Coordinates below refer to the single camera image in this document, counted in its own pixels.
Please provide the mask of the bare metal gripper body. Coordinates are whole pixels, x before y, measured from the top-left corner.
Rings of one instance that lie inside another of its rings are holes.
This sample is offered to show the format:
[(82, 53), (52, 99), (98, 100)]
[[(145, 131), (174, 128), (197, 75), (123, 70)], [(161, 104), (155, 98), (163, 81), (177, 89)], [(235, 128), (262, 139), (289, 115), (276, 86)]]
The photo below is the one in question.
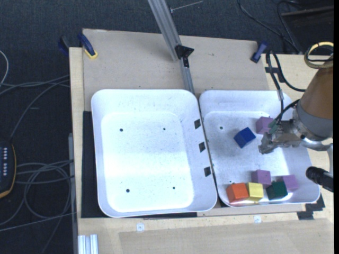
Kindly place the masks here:
[(279, 142), (279, 147), (299, 146), (303, 135), (298, 131), (294, 119), (278, 121), (274, 119), (268, 124), (268, 131), (264, 133), (262, 140), (274, 140)]

